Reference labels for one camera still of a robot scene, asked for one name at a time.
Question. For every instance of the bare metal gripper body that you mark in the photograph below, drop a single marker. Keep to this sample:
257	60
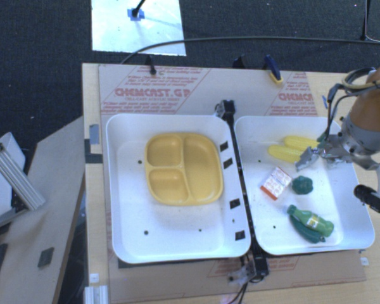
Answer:
340	149

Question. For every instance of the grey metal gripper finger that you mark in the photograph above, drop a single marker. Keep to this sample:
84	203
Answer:
335	162
307	158

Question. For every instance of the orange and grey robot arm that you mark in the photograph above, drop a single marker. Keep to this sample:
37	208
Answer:
372	106

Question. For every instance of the yellow corn cob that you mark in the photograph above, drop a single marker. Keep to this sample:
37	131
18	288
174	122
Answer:
299	142
283	153

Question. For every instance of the dark green broccoli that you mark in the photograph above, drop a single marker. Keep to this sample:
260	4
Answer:
302	185

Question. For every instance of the orange and white carton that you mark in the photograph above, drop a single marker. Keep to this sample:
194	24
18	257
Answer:
276	183

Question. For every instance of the white plastic tray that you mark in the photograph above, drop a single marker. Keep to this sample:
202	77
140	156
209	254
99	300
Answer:
177	233
342	207

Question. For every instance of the green bottle yellow label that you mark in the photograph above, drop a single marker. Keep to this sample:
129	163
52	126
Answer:
313	221

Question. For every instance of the thin black rod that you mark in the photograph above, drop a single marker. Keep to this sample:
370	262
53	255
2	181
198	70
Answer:
241	182

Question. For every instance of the dark green cucumber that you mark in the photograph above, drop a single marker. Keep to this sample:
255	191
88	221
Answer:
305	233

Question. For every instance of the yellow divided plate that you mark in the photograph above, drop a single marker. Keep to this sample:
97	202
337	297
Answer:
199	166

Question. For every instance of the brown cardboard board red print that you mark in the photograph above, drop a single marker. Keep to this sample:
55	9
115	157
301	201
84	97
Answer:
190	87

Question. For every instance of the black cylinder on white bracket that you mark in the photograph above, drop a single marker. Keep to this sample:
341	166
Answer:
372	196

